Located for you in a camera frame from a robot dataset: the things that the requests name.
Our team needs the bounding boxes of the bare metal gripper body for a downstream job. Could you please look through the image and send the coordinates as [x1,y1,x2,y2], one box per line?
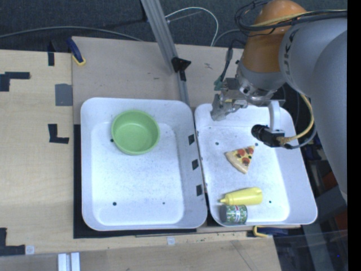
[218,77,276,107]

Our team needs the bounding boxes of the pizza slice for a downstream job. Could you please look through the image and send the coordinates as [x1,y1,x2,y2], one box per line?
[224,145,256,175]

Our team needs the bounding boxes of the white plastic tray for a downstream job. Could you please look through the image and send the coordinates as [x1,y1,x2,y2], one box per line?
[80,97,208,232]
[193,103,319,228]

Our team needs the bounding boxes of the green bowl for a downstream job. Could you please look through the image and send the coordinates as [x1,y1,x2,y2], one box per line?
[111,110,161,156]

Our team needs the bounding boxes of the yellow mustard bottle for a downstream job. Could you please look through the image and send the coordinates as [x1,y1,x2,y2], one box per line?
[219,187,263,206]

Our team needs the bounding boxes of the pale wood board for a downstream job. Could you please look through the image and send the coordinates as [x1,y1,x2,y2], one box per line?
[72,36,303,238]

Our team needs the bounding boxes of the green can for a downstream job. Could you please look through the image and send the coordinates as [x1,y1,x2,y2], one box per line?
[219,204,248,225]

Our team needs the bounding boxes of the black cylinder on white bracket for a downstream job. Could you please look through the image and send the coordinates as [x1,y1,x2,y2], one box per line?
[250,100,286,148]

